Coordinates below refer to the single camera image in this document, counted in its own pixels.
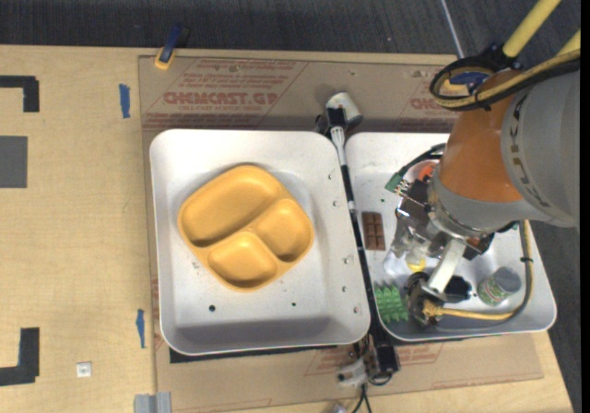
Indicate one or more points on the black cylinder on white bracket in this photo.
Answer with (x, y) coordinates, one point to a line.
(440, 275)

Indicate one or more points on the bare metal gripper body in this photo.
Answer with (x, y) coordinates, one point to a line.
(417, 206)

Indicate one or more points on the small white square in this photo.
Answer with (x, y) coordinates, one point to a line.
(83, 369)

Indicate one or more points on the green studded block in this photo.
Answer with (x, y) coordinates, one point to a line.
(391, 303)

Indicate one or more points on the red round object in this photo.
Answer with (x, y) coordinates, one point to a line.
(425, 168)

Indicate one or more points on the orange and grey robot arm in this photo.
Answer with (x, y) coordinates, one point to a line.
(479, 162)

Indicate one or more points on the thin black and white rod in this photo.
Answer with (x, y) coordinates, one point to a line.
(351, 204)

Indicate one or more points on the brown cardboard board red print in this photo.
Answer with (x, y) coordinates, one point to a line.
(286, 93)

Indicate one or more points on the orange divided plate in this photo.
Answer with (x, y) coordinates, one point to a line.
(239, 204)

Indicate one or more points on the clear plastic bottle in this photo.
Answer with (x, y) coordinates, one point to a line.
(396, 259)

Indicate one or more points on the brown chocolate bar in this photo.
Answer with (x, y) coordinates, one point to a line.
(373, 230)

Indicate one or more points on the white plastic tray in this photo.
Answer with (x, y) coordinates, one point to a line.
(258, 328)
(369, 157)

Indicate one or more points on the green can with grey lid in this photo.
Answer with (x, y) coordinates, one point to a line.
(498, 286)

